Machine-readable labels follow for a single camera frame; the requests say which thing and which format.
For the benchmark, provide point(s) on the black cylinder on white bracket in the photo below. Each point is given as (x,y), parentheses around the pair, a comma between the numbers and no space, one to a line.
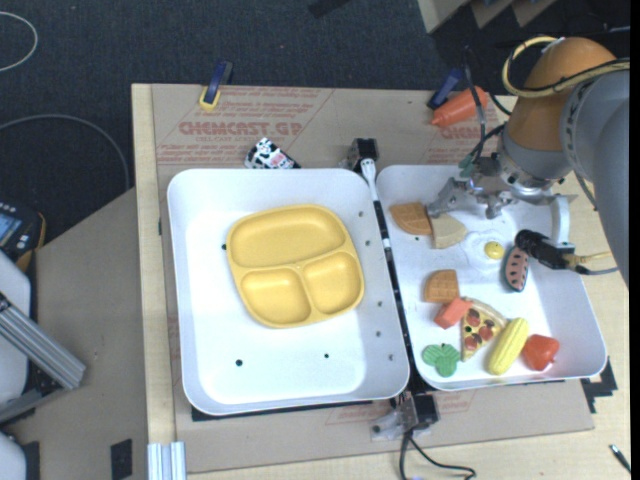
(542,248)

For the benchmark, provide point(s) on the thin black and white rod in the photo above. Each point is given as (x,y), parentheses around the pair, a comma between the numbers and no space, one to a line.
(386,238)

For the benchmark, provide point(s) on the yellow corn cob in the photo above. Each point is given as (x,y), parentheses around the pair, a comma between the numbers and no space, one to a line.
(507,346)

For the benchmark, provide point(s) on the white fried egg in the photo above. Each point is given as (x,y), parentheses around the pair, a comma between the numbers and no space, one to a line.
(494,250)

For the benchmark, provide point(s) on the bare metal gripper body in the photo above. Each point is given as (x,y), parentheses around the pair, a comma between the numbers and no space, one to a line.
(492,175)

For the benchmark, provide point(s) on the red watermelon slice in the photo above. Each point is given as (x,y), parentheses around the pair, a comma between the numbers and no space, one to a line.
(517,269)

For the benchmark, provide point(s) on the white plastic tray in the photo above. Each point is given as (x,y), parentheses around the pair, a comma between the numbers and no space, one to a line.
(560,318)
(280,368)

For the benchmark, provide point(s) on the beige bread slice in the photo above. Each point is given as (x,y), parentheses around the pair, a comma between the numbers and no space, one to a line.
(447,232)

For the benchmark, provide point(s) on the yellow divided plate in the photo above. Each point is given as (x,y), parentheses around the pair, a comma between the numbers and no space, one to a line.
(292,263)

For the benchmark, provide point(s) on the pizza slice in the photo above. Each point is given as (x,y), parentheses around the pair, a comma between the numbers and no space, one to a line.
(476,330)

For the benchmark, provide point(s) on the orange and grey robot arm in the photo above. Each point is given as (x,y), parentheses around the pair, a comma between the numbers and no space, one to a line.
(595,118)

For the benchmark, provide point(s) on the brown cardboard board, red print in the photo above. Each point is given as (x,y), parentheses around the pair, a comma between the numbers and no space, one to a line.
(320,118)

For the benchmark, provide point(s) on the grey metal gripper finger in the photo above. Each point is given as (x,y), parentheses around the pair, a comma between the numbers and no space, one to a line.
(447,200)
(494,207)

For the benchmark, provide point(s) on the orange bottle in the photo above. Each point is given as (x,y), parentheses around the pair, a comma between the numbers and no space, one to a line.
(457,108)

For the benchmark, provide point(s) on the orange block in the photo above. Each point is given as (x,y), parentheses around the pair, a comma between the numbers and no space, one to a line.
(451,313)

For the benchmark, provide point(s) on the green broccoli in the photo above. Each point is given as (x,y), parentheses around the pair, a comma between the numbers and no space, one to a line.
(441,359)

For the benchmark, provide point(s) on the orange waffle slice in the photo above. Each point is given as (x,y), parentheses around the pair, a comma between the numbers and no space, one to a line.
(411,218)
(442,286)

